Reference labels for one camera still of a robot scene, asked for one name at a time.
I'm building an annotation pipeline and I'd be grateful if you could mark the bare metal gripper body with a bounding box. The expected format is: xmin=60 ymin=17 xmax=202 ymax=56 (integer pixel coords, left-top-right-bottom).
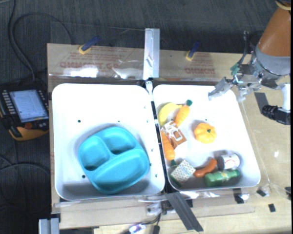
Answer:
xmin=231 ymin=57 xmax=285 ymax=91

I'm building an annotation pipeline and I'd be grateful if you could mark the white plastic tray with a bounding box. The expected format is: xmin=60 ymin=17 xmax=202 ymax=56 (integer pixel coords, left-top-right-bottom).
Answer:
xmin=152 ymin=84 xmax=262 ymax=193
xmin=51 ymin=82 xmax=166 ymax=202

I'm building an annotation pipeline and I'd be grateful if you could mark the orange carrot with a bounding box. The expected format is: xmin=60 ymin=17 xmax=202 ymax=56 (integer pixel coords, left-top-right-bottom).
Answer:
xmin=174 ymin=99 xmax=193 ymax=127
xmin=160 ymin=130 xmax=178 ymax=168

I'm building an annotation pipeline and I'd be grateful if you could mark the yellow pumpkin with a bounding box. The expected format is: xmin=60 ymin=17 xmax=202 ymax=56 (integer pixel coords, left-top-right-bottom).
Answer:
xmin=193 ymin=122 xmax=217 ymax=144

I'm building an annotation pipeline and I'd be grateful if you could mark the yellow banana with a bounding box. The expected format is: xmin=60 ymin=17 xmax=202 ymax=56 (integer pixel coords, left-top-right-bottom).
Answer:
xmin=157 ymin=102 xmax=183 ymax=128

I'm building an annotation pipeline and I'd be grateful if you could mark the white and brown carton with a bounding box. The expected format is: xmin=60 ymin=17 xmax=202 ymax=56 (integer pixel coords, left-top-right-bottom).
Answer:
xmin=161 ymin=120 xmax=188 ymax=149

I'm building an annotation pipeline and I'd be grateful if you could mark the brown cardboard board red print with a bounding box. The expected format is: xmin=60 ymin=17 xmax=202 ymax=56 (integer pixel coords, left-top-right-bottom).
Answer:
xmin=46 ymin=42 xmax=292 ymax=230

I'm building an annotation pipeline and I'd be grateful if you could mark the white can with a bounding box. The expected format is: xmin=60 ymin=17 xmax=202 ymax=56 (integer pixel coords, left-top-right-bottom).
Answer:
xmin=217 ymin=152 xmax=241 ymax=171

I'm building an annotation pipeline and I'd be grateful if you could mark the orange sausage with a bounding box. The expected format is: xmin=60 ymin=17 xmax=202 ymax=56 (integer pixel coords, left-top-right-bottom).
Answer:
xmin=193 ymin=158 xmax=218 ymax=178

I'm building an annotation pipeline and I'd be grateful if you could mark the green bottle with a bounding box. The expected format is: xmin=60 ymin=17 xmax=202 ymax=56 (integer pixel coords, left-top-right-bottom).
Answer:
xmin=204 ymin=169 xmax=241 ymax=188

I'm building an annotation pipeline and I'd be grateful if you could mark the yellow and green patterned carton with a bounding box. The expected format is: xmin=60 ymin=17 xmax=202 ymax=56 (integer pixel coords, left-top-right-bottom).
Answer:
xmin=169 ymin=159 xmax=197 ymax=186

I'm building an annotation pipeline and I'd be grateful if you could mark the blue divided plate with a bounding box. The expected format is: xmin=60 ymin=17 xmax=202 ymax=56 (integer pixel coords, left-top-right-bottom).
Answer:
xmin=77 ymin=126 xmax=151 ymax=195

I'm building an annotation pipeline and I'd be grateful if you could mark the black cylinder on white bracket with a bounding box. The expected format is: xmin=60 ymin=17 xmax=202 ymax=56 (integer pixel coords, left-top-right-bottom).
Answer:
xmin=261 ymin=82 xmax=292 ymax=126

